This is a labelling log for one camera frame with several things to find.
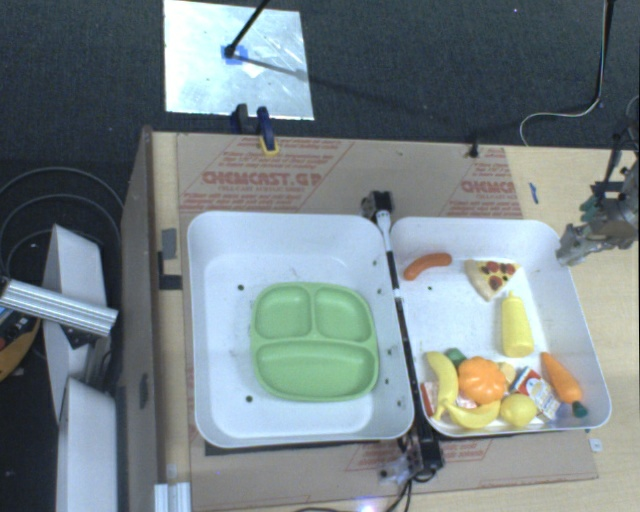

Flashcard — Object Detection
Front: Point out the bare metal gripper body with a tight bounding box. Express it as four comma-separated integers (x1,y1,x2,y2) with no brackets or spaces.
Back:
598,158,640,241

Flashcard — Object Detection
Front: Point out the pizza slice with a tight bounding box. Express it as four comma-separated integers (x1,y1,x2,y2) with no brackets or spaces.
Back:
463,258,523,303

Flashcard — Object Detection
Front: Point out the yellow squeeze bottle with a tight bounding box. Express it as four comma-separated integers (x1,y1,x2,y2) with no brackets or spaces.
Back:
500,290,535,359

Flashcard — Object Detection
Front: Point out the orange carrot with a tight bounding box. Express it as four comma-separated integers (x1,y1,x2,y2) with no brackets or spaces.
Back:
539,351,589,418

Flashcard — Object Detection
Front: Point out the white plastic tray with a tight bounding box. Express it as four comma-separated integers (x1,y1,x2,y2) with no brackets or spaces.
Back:
389,215,613,439
186,210,417,449

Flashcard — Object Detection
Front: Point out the orange sausage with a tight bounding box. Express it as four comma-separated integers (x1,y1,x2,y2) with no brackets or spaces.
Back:
402,251,454,282

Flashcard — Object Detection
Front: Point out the red and white carton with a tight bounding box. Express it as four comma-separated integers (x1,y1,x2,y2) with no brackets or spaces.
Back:
508,366,562,422

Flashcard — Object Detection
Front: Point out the orange pumpkin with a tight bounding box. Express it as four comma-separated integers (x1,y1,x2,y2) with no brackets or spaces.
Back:
456,355,508,407

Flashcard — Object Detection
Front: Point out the yellow lemon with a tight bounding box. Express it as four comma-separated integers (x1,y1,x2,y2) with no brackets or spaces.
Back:
499,392,539,428

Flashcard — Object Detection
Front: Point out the thin black and white rod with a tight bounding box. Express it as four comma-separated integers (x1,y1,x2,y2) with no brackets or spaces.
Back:
377,210,429,443

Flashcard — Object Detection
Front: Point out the yellow banana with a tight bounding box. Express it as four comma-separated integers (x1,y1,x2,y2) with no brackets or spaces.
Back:
443,398,502,430
424,350,460,422

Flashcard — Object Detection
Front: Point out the red and white packet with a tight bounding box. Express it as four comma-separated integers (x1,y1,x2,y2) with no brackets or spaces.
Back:
420,381,441,417

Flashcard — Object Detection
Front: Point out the brown cardboard board red print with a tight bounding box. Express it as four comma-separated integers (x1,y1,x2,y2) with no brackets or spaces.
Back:
174,131,600,503

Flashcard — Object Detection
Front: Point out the green divided plate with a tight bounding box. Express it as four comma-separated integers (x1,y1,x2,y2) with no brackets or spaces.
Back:
248,281,380,403

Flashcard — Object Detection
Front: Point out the black block with thin wires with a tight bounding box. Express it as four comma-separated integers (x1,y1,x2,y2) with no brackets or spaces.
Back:
361,190,395,219
405,433,445,475

